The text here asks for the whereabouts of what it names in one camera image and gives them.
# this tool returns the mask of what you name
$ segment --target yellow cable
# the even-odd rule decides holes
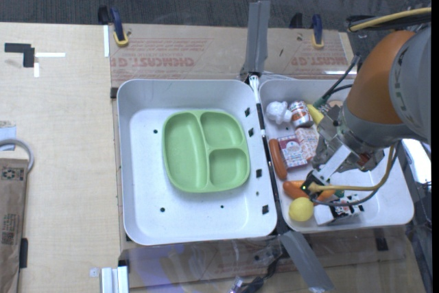
[[[358,30],[362,30],[364,28],[372,27],[375,25],[380,25],[382,23],[385,23],[385,22],[388,22],[391,20],[401,19],[403,17],[420,15],[420,14],[428,14],[428,13],[431,13],[431,8],[420,8],[420,9],[413,9],[413,10],[397,12],[396,14],[385,15],[385,16],[379,17],[378,19],[373,19],[370,21],[359,23],[358,25],[354,25],[352,27],[349,27],[348,30],[351,32],[356,32]]]
[[[313,192],[316,193],[318,191],[375,191],[378,188],[380,188],[389,178],[390,175],[390,170],[392,169],[392,159],[393,159],[393,153],[394,153],[394,145],[392,145],[390,147],[390,151],[389,151],[389,156],[387,159],[387,167],[385,169],[385,174],[383,176],[383,178],[379,181],[379,183],[377,183],[375,186],[370,186],[370,187],[363,187],[363,186],[343,186],[343,185],[331,185],[331,186],[322,186],[322,185],[318,185],[317,183],[311,183],[308,186],[308,189]]]

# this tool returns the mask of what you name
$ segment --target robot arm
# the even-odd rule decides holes
[[[343,106],[318,124],[314,169],[339,158],[337,171],[374,169],[401,139],[431,145],[431,27],[384,37],[361,66]],[[347,150],[340,159],[343,148]]]

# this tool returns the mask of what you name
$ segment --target wooden table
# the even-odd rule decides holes
[[[19,291],[99,292],[100,268],[116,267],[121,252],[117,170],[110,99],[110,61],[99,25],[0,23],[4,43],[29,43],[38,53],[39,77],[23,68],[21,54],[0,52],[0,119],[35,154],[29,175],[23,236],[29,241]],[[21,150],[2,157],[23,157]],[[422,292],[412,247],[403,257],[333,266],[337,292]],[[230,280],[136,292],[225,292]],[[271,278],[264,292],[308,292],[297,272]]]

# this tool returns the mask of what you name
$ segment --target tin can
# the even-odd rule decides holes
[[[288,106],[288,110],[292,113],[291,122],[295,128],[311,127],[314,120],[309,113],[307,104],[302,100],[296,100]]]

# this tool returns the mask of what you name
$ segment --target white plastic tray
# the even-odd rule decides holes
[[[272,101],[286,101],[290,103],[300,99],[305,100],[307,103],[313,103],[326,92],[334,82],[335,81],[332,80],[268,80],[261,84],[259,89],[261,105],[265,111],[266,106]],[[343,101],[347,93],[348,90],[340,91],[334,94],[331,99]],[[287,136],[294,131],[294,128],[291,124],[277,125],[276,122],[265,118],[265,130],[268,138],[271,139]],[[385,158],[382,162],[371,172],[352,170],[335,174],[331,177],[331,183],[334,185],[375,185],[381,180],[385,173],[387,155],[388,150],[385,151]],[[310,164],[292,170],[288,172],[287,180],[304,180],[311,170]],[[306,222],[295,222],[291,220],[288,216],[288,208],[292,199],[285,195],[282,188],[283,181],[276,178],[276,183],[284,220],[290,228],[302,233],[401,225],[408,223],[414,214],[413,201],[398,161],[394,164],[387,182],[370,200],[363,203],[364,212],[360,213],[358,218],[354,218],[348,222],[337,222],[332,225],[318,226],[314,217]],[[356,193],[360,198],[363,198],[370,192],[363,191]]]
[[[117,107],[123,221],[134,242],[159,245],[253,238],[274,230],[274,196],[254,95],[247,84],[237,80],[131,80],[120,86]],[[163,123],[170,115],[191,109],[222,110],[240,122],[250,156],[250,176],[242,186],[195,194],[169,181],[162,153]]]

